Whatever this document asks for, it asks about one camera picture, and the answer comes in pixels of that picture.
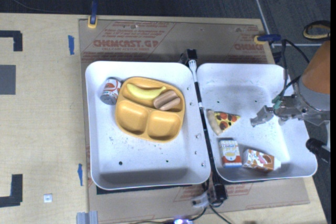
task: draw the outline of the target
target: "yellow plate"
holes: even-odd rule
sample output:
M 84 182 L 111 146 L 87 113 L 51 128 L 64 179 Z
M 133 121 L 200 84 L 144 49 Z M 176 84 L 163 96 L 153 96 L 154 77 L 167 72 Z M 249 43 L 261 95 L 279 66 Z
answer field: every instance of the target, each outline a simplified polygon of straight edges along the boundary
M 170 110 L 157 110 L 153 100 L 134 97 L 127 89 L 128 83 L 146 90 L 165 86 L 166 89 L 162 93 L 173 90 L 181 101 Z M 169 142 L 177 137 L 183 124 L 185 111 L 184 97 L 180 90 L 167 83 L 142 77 L 130 78 L 122 84 L 115 107 L 115 120 L 123 132 L 160 143 Z

